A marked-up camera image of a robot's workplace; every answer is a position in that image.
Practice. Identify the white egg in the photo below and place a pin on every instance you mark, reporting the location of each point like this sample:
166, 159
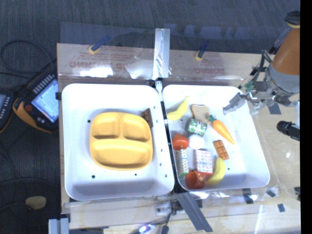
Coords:
197, 142

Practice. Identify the red tomato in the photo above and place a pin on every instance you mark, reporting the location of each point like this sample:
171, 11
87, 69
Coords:
180, 142

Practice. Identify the yellow banana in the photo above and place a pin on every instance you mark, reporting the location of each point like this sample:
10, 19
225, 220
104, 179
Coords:
179, 111
219, 172

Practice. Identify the pale yellow round object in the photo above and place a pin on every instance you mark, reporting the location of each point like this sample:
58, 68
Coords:
36, 202

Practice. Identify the white carton with orange print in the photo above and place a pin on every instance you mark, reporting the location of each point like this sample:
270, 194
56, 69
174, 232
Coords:
203, 161

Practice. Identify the orange biscuit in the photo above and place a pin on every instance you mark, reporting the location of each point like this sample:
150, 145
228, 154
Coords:
221, 150

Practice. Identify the brown cardboard board red print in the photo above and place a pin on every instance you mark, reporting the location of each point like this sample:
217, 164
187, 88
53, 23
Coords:
273, 155

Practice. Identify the yellow divided plate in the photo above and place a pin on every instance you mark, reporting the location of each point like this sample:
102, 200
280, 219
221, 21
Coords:
119, 152

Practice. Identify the tan bread slice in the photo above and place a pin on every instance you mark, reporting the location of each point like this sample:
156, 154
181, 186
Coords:
200, 112

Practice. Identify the black cylinder on white bracket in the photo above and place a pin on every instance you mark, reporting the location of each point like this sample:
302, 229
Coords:
288, 128

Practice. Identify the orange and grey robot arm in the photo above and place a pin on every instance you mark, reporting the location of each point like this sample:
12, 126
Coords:
287, 52

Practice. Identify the white plastic tray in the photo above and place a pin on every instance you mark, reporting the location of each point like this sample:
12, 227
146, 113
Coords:
246, 164
78, 169

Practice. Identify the red cup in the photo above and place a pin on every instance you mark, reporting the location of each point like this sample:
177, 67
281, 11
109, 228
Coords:
194, 180

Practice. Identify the brown chocolate bar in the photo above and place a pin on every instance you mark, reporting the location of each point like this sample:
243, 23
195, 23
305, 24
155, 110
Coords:
147, 117

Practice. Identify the green and white can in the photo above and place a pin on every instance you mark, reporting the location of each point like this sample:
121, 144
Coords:
197, 127

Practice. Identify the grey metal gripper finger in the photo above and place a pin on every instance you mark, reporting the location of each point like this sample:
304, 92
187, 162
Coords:
234, 103

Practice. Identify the orange carrot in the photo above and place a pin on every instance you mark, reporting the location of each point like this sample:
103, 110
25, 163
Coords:
222, 129

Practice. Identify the white patterned packet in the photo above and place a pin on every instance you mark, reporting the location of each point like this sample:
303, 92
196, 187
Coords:
182, 163

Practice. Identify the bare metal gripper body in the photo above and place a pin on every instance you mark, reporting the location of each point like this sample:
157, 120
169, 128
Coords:
264, 95

